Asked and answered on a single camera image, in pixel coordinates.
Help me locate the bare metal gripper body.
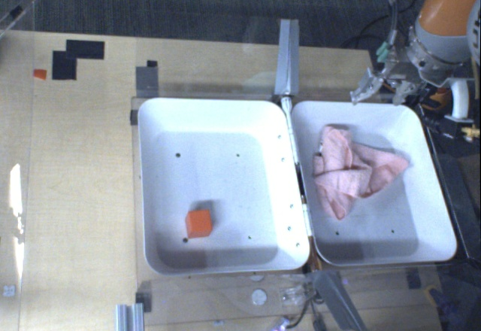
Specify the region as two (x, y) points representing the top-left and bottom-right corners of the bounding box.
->
(382, 38), (466, 93)

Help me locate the orange cube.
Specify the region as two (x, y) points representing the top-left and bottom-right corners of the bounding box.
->
(184, 208), (214, 239)

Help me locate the white plastic tray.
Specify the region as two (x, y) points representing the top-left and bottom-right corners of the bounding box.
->
(291, 100), (458, 267)
(137, 97), (311, 277)

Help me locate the pink cloth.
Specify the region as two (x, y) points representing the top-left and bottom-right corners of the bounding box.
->
(312, 124), (410, 221)

